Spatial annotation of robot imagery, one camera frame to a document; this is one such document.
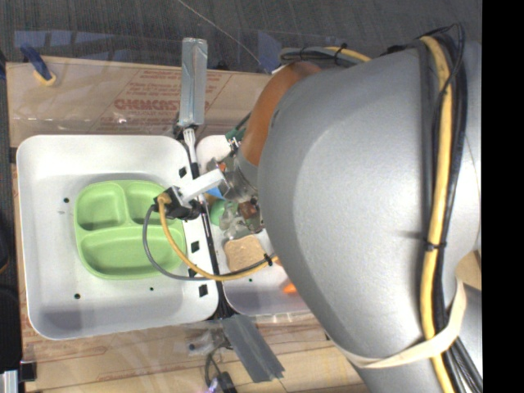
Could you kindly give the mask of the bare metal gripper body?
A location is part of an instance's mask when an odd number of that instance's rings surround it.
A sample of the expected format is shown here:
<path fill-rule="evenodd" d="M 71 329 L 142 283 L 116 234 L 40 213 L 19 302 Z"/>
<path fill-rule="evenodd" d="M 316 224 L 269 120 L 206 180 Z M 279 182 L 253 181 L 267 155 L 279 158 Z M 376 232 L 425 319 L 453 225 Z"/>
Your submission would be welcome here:
<path fill-rule="evenodd" d="M 245 158 L 234 158 L 233 166 L 224 172 L 222 195 L 239 205 L 246 226 L 252 233 L 264 228 L 260 213 L 258 167 Z"/>

